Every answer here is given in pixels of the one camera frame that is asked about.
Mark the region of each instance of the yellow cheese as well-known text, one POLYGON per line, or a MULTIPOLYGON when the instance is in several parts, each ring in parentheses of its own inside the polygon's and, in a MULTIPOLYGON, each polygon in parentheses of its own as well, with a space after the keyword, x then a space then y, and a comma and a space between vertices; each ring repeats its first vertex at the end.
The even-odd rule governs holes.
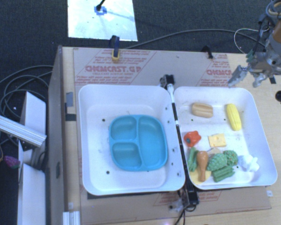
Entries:
POLYGON ((224 133, 208 136, 210 147, 226 147, 226 139, 224 133))

